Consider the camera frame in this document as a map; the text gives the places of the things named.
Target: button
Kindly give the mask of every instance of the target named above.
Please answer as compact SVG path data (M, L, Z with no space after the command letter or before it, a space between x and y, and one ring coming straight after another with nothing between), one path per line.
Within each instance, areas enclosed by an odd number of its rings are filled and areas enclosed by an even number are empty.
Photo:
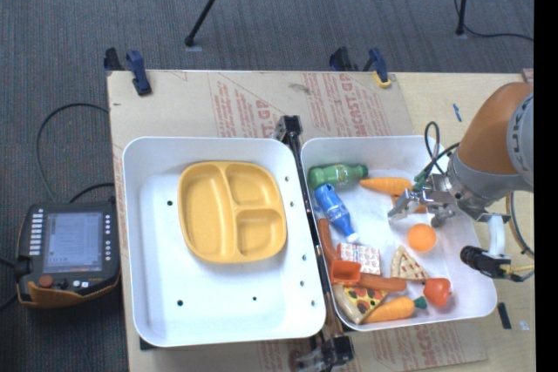
M54 283L54 279L49 274L43 274L40 278L38 278L38 285L41 288L51 288L52 284Z

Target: robotic hand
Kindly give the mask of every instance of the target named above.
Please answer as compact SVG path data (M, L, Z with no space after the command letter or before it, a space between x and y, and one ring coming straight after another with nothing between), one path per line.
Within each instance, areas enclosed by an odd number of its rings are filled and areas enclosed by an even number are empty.
M477 111L459 145L432 156L432 162L415 178L412 191L406 190L388 212L389 221L404 218L420 204L434 214L433 227L464 212L488 224L490 248L464 247L461 260L494 279L524 281L527 276L516 274L504 254L504 224L513 215L489 213L486 208L513 197L514 191L534 192L533 119L533 86L522 82L501 86ZM446 172L431 173L437 160L455 146L457 150L448 155ZM534 252L525 251L534 259Z

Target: yellow clamp pad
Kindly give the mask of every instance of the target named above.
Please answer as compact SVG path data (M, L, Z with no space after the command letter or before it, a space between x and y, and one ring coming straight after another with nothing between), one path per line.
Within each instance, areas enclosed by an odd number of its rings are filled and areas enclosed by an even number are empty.
M391 85L391 79L388 78L387 81L383 82L380 79L380 76L378 75L377 71L372 72L372 78L374 79L374 81L376 81L376 84L378 84L383 89L385 89L386 87L389 87Z

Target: white tray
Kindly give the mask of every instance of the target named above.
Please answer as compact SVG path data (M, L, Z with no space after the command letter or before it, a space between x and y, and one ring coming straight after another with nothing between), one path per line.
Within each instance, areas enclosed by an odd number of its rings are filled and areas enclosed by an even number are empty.
M369 177L406 177L411 182L430 161L424 138L420 136L312 139L304 144L301 159L305 174L308 174L308 170L313 166L336 163L364 164L368 166ZM444 157L439 165L445 169L447 158ZM323 217L323 214L316 203L313 190L310 187L308 189L317 220ZM357 331L372 331L476 318L492 313L496 306L493 280L465 265L459 257L462 247L479 246L472 219L464 213L452 217L445 225L436 229L438 236L436 246L428 253L416 253L408 246L406 233L416 223L429 223L432 214L410 214L407 218L390 225L387 213L393 206L387 194L373 192L357 182L345 187L340 186L336 188L336 192L349 210L351 224L360 235L359 243L379 248L383 275L390 275L393 252L399 245L404 245L431 277L449 279L453 292L444 308L429 304L425 310L415 309L415 315L410 318L362 325L349 320L336 304L337 315L347 326ZM343 235L332 225L330 225L330 234L334 247L339 242L345 242ZM408 281L404 292L388 295L386 299L401 294L415 299L422 295L423 288L420 282Z
M180 230L182 171L207 160L247 161L274 176L287 242L265 260L214 264L193 255ZM124 150L133 321L157 347L302 338L325 304L295 158L274 139L144 137Z

